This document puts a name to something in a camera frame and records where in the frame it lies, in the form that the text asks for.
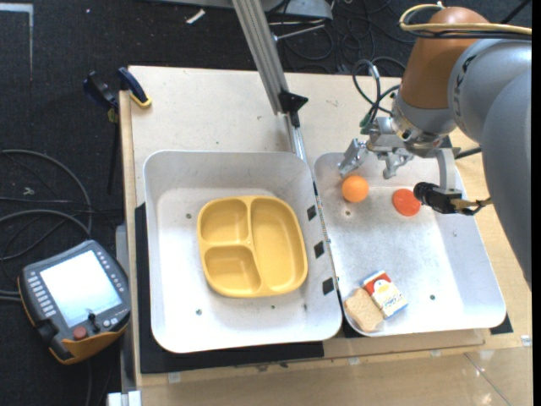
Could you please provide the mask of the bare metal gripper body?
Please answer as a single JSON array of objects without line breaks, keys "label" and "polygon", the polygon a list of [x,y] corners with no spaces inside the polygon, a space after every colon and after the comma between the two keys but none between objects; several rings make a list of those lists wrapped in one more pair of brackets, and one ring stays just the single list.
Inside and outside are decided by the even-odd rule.
[{"label": "bare metal gripper body", "polygon": [[379,116],[365,124],[372,152],[434,157],[444,137],[444,121],[435,116]]}]

